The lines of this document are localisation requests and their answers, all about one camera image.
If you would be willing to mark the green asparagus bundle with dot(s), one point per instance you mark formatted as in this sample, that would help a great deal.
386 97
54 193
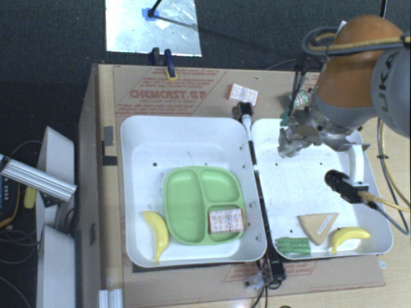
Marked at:
293 246

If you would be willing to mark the white plastic tray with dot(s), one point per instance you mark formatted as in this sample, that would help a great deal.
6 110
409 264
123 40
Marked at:
151 152
298 188

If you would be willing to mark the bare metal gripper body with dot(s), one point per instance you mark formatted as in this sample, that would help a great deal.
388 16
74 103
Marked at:
305 128

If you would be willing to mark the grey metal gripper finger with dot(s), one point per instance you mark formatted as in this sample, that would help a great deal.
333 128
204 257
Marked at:
295 149
283 143

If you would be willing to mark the orange and white carton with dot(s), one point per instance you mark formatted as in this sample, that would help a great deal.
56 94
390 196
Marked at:
226 220
243 94

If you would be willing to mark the brown cardboard board red print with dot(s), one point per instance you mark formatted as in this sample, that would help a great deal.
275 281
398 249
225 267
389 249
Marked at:
180 88

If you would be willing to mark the green and white can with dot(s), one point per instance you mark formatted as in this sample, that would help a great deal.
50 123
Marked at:
302 99

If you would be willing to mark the black cylinder on white bracket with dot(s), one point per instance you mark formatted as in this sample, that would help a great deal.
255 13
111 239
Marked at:
345 186

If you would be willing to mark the thin black and white rod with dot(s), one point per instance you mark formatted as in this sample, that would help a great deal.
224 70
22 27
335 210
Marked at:
257 172

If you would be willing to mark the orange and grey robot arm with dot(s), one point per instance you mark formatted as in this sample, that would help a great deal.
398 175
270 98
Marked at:
350 72

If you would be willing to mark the green divided plate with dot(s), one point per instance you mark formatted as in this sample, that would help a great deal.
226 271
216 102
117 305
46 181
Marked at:
184 204

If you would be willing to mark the yellow banana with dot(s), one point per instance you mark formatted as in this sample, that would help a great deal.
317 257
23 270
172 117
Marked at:
159 233
346 235

